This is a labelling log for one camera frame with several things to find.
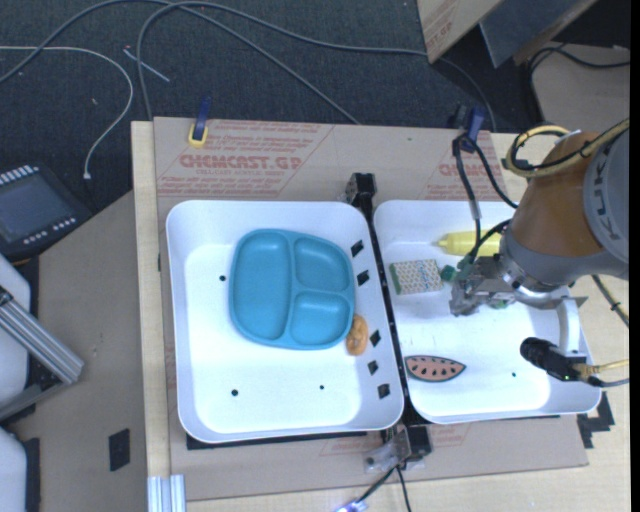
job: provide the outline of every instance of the blue and yellow clamp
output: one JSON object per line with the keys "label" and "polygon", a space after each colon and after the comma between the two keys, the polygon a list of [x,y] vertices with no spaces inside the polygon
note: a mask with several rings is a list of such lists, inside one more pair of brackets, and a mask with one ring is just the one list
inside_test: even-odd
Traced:
{"label": "blue and yellow clamp", "polygon": [[211,109],[211,103],[213,100],[211,96],[205,96],[200,101],[200,110],[195,124],[191,125],[189,130],[189,144],[194,148],[201,148],[207,141],[207,135],[209,134],[209,128],[207,127],[207,117],[209,110]]}

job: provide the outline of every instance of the zip tie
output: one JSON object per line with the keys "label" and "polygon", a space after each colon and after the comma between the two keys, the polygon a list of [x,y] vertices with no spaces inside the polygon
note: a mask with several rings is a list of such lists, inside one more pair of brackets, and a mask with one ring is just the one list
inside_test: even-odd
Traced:
{"label": "zip tie", "polygon": [[[124,52],[124,54],[129,57],[130,59],[134,60],[134,61],[138,61],[137,57],[135,55],[133,55],[127,48],[129,48],[128,46],[126,48],[124,48],[122,51]],[[166,76],[164,76],[162,73],[160,73],[160,71],[156,71],[155,69],[153,69],[151,66],[149,66],[148,64],[145,64],[144,62],[140,62],[140,65],[145,68],[148,71],[151,71],[154,75],[156,75],[157,77],[162,78],[162,80],[164,80],[165,82],[171,82],[171,80],[169,80]]]}

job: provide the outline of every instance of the black electronic device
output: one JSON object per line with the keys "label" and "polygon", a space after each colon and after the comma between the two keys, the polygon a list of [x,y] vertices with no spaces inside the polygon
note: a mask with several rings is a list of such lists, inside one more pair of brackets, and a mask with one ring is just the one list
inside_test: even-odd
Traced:
{"label": "black electronic device", "polygon": [[9,261],[40,254],[90,216],[46,166],[0,170],[0,254]]}

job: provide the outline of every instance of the device screen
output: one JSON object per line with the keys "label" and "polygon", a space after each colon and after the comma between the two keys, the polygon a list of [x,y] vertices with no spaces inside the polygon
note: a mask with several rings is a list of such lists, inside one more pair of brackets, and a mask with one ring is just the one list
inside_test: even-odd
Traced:
{"label": "device screen", "polygon": [[0,235],[7,243],[24,238],[73,210],[39,175],[0,191]]}

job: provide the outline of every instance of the toy watermelon slice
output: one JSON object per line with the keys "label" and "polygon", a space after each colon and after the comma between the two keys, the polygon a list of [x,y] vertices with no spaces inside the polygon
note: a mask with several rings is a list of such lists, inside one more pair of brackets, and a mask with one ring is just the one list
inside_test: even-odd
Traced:
{"label": "toy watermelon slice", "polygon": [[408,374],[426,382],[444,382],[460,375],[466,365],[438,356],[410,356],[404,358]]}

